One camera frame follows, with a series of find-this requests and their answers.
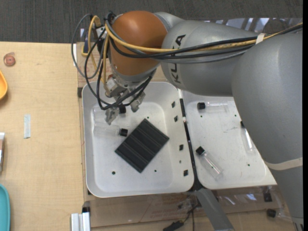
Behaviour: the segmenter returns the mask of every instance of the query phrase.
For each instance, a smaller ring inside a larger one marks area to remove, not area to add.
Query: dark gray carpet
[[[0,41],[69,43],[83,15],[132,10],[183,19],[303,17],[303,0],[0,0]]]

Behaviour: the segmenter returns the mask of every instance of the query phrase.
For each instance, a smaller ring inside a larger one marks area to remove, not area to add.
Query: white tray
[[[241,137],[241,118],[232,97],[207,97],[183,91],[187,125],[200,183],[209,189],[276,185],[259,152],[247,153]],[[225,105],[197,109],[199,102]],[[201,165],[195,150],[202,146],[224,170],[216,180]]]
[[[91,86],[96,90],[96,82],[92,82]],[[104,96],[102,85],[100,93]],[[119,115],[112,122],[113,125],[127,128],[129,136],[146,118],[169,137],[164,147],[144,171],[139,173],[115,153],[126,137],[97,138],[93,135],[92,109],[98,106],[98,103],[89,87],[86,85],[83,88],[86,180],[88,190],[97,197],[181,193],[188,191],[193,185],[194,175],[178,90],[166,82],[150,82],[145,94],[136,113],[128,107],[125,114]],[[114,102],[114,99],[105,97],[104,100]]]

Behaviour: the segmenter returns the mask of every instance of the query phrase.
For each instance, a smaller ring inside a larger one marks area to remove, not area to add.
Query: black connector
[[[170,226],[164,228],[163,231],[174,231],[176,229],[179,229],[183,225],[184,225],[184,222],[182,221],[173,222]]]

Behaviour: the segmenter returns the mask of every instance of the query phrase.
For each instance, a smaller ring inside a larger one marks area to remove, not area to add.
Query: black cap
[[[196,150],[196,152],[197,152],[199,155],[202,155],[202,154],[205,152],[205,150],[200,146],[200,147]]]
[[[197,107],[198,107],[198,110],[204,110],[205,109],[205,103],[198,103]]]
[[[119,108],[120,114],[125,114],[126,113],[126,107],[120,107]]]
[[[128,130],[127,130],[127,129],[121,128],[121,129],[120,129],[120,132],[119,132],[119,135],[124,136],[124,137],[127,137],[127,133],[128,133]]]
[[[273,209],[266,210],[266,215],[271,218],[274,218],[276,216],[276,213],[277,213],[276,210],[273,210]]]

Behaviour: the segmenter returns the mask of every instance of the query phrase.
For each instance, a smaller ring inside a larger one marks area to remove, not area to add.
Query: wooden table
[[[5,132],[0,183],[11,202],[11,231],[69,231],[72,213],[84,204],[77,71],[69,44],[0,42],[0,58],[15,53],[16,64],[0,70],[8,93],[0,101]],[[31,136],[24,139],[24,115]],[[291,223],[266,218],[265,211],[228,214],[237,231],[293,231]],[[213,230],[207,217],[196,230]],[[156,231],[172,221],[95,228],[95,231]],[[192,230],[191,218],[181,231]]]

